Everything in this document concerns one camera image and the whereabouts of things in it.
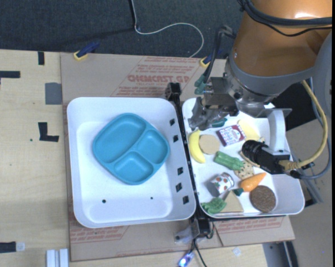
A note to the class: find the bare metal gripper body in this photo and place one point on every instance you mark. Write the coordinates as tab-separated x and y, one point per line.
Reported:
220	93

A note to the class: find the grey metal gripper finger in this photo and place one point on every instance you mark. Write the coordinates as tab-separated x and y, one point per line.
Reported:
210	118
196	115

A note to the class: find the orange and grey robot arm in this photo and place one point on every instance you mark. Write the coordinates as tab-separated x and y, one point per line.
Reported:
270	46

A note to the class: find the small teal piece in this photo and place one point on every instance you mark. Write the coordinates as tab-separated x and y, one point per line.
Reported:
221	122

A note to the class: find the tan round biscuit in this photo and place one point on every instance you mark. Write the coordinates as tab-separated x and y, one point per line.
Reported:
209	144

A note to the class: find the red and white carton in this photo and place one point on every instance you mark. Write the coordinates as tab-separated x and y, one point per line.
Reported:
231	135

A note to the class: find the yellow banana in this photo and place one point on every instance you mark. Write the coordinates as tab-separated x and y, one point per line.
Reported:
194	147

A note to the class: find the thin black rod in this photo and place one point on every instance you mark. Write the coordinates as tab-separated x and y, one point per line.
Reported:
187	152

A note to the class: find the pale yellow wedge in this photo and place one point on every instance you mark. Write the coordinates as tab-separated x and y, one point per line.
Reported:
249	131

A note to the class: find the green asparagus bundle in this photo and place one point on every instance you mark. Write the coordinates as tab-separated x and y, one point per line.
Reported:
228	160

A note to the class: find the white can with tomato print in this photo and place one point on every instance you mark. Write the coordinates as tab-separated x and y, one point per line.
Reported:
223	183

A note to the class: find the orange carrot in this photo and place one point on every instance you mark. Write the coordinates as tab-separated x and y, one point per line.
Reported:
252	182

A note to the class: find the blue divided plate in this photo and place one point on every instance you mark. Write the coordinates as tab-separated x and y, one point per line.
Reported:
123	138

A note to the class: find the green broccoli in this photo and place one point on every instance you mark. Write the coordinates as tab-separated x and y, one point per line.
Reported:
213	206

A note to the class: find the tan triangular sandwich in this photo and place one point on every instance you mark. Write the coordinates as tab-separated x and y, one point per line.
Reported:
232	204

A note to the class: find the brown round biscuit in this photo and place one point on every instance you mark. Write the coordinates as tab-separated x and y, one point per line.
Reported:
263	198

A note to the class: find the white plastic tray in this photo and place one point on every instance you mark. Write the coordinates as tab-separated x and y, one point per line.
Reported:
284	188
86	163

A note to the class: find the brown cardboard board, red print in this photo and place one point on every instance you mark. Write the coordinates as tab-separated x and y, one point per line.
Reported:
100	74

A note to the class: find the black cylinder on white bracket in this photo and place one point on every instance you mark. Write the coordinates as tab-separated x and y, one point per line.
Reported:
267	157

